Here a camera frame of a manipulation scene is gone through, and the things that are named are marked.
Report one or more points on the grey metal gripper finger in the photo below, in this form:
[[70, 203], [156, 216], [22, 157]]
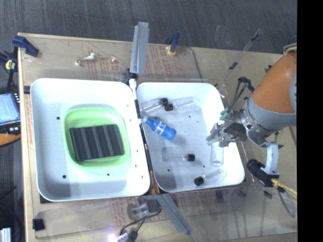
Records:
[[213, 135], [224, 140]]

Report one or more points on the blue bottle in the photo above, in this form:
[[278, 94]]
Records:
[[161, 128]]

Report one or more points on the brown cardboard board, red print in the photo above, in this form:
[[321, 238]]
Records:
[[176, 57]]

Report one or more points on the clear plastic bottle, black cap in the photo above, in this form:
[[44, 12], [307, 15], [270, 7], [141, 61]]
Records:
[[210, 176], [176, 156], [181, 102], [152, 105]]

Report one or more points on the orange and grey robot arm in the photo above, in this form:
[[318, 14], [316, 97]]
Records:
[[273, 94]]

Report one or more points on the white plastic tray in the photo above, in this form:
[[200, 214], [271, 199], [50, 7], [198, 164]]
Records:
[[50, 160], [186, 125]]

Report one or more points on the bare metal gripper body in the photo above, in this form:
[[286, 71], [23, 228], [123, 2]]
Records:
[[237, 128]]

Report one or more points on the black ribbed rectangular block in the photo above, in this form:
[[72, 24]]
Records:
[[97, 142]]

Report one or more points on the black cylinder on white bracket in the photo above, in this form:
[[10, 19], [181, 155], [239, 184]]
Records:
[[261, 171]]

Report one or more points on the clear plastic bottle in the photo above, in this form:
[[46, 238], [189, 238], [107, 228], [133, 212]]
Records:
[[217, 155], [181, 102], [176, 156], [152, 105], [210, 176]]

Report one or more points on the green plate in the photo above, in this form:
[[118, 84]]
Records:
[[96, 116]]

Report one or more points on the white curved plastic piece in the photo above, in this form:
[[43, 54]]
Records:
[[87, 57]]

